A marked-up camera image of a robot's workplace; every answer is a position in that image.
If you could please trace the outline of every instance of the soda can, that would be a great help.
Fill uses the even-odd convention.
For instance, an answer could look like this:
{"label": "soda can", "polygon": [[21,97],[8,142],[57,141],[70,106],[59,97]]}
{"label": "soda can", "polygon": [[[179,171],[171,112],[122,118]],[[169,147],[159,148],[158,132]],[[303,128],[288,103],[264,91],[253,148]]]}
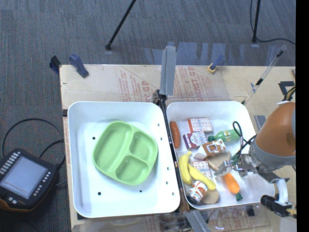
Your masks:
{"label": "soda can", "polygon": [[198,204],[202,200],[202,198],[205,196],[208,188],[207,186],[200,182],[200,181],[195,181],[193,184],[193,187],[187,192],[187,199],[190,201],[192,204]]}

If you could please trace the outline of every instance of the yellow banana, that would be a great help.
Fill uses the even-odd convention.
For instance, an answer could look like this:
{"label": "yellow banana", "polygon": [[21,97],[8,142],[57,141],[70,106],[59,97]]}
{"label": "yellow banana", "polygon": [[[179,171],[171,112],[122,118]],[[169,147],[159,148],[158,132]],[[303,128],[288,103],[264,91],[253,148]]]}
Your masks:
{"label": "yellow banana", "polygon": [[192,184],[192,179],[189,174],[188,170],[188,161],[189,161],[189,156],[192,154],[192,152],[189,150],[186,154],[182,155],[179,158],[179,170],[180,170],[180,175],[183,179],[183,182],[191,185]]}
{"label": "yellow banana", "polygon": [[215,190],[216,189],[216,184],[209,178],[207,178],[205,175],[203,175],[197,168],[192,167],[188,163],[188,170],[189,174],[194,178],[195,180],[199,180],[203,182],[209,190]]}

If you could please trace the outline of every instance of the green plate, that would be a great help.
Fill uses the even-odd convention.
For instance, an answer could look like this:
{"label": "green plate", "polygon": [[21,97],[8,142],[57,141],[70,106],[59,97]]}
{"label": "green plate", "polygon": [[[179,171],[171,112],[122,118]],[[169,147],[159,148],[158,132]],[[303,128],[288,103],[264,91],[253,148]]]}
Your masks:
{"label": "green plate", "polygon": [[103,174],[134,186],[147,179],[157,155],[157,143],[150,135],[117,120],[108,124],[101,134],[92,161]]}

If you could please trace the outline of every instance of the brown sausage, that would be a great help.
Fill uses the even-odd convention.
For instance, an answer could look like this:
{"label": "brown sausage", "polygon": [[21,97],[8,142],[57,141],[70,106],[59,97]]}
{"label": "brown sausage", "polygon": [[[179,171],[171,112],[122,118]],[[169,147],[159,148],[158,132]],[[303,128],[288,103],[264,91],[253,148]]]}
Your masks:
{"label": "brown sausage", "polygon": [[169,123],[170,131],[172,133],[172,139],[175,149],[180,147],[180,132],[175,121]]}

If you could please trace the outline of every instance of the green bottle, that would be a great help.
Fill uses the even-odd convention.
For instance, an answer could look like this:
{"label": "green bottle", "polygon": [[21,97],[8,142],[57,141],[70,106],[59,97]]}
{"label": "green bottle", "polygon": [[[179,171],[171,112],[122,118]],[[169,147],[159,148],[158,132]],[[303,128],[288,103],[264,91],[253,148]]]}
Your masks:
{"label": "green bottle", "polygon": [[237,140],[238,138],[240,138],[240,136],[236,133],[236,131],[234,129],[222,130],[222,131],[218,132],[217,135],[215,135],[215,136],[209,136],[208,142],[218,140],[219,138],[221,138],[223,142],[229,142],[229,141],[232,141],[232,140]]}

